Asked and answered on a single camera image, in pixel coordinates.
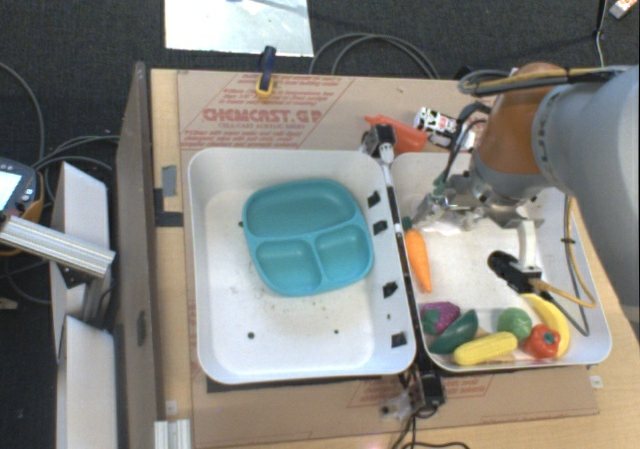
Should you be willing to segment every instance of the black carpet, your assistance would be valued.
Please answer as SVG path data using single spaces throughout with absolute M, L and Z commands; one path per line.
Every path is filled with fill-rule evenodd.
M 392 34 L 421 48 L 443 77 L 462 66 L 510 68 L 532 60 L 599 63 L 591 37 L 598 0 L 308 0 L 314 48 L 352 31 Z M 164 48 L 163 0 L 0 0 L 0 61 L 32 86 L 44 111 L 47 147 L 83 134 L 117 134 L 133 63 L 149 67 L 253 70 L 256 57 Z M 638 9 L 605 18 L 606 63 L 638 62 Z M 327 73 L 335 53 L 318 64 Z M 277 70 L 306 72 L 309 59 L 279 58 Z M 352 52 L 339 73 L 420 77 L 381 43 Z M 37 124 L 28 98 L 0 74 L 0 155 L 31 163 Z M 110 159 L 108 147 L 87 149 Z M 109 181 L 101 171 L 97 176 Z M 19 262 L 13 262 L 15 268 Z M 47 294 L 38 272 L 20 276 Z M 5 280 L 0 296 L 16 298 Z M 0 446 L 54 447 L 55 363 L 46 308 L 20 302 L 0 311 Z

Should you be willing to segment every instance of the purple eggplant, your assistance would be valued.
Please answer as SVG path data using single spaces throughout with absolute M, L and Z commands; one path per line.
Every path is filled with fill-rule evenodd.
M 422 327 L 430 335 L 440 335 L 460 317 L 460 307 L 448 301 L 425 303 L 420 309 Z

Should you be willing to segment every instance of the toy vegetable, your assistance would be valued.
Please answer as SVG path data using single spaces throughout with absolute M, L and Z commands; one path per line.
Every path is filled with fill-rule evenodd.
M 523 294 L 522 297 L 531 303 L 536 314 L 540 316 L 540 320 L 545 326 L 548 326 L 560 334 L 558 356 L 563 356 L 569 349 L 569 341 L 571 340 L 571 332 L 569 331 L 569 322 L 567 321 L 567 317 L 560 312 L 560 309 L 553 303 L 544 300 L 537 294 Z
M 473 339 L 478 330 L 478 314 L 470 310 L 456 319 L 442 332 L 442 335 L 429 346 L 429 351 L 435 354 L 453 353 L 453 350 L 465 342 Z
M 552 358 L 558 354 L 560 334 L 545 325 L 536 325 L 524 341 L 522 351 L 535 358 Z
M 529 337 L 532 326 L 529 314 L 516 307 L 504 309 L 498 317 L 498 331 L 511 332 L 519 341 Z
M 518 339 L 509 332 L 498 332 L 458 346 L 453 361 L 458 365 L 476 365 L 508 355 L 518 347 Z
M 439 335 L 460 317 L 460 307 L 448 301 L 426 303 L 420 309 L 422 327 L 430 335 Z
M 427 247 L 424 244 L 422 234 L 416 229 L 408 229 L 404 233 L 404 244 L 407 248 L 409 264 L 413 273 L 420 281 L 424 290 L 431 292 L 431 270 L 429 269 L 429 257 Z

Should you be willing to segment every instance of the green pepper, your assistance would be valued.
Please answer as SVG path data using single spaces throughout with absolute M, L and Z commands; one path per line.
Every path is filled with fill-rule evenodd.
M 511 332 L 519 341 L 529 337 L 532 326 L 529 314 L 516 307 L 504 309 L 498 317 L 498 331 Z
M 473 339 L 477 331 L 478 314 L 475 310 L 470 310 L 451 323 L 429 346 L 429 351 L 437 355 L 453 353 L 458 346 Z

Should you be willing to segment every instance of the yellow corn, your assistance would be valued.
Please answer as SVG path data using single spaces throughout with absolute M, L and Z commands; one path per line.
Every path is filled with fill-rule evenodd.
M 518 347 L 518 339 L 510 332 L 498 332 L 458 346 L 453 361 L 458 365 L 476 365 L 511 353 Z

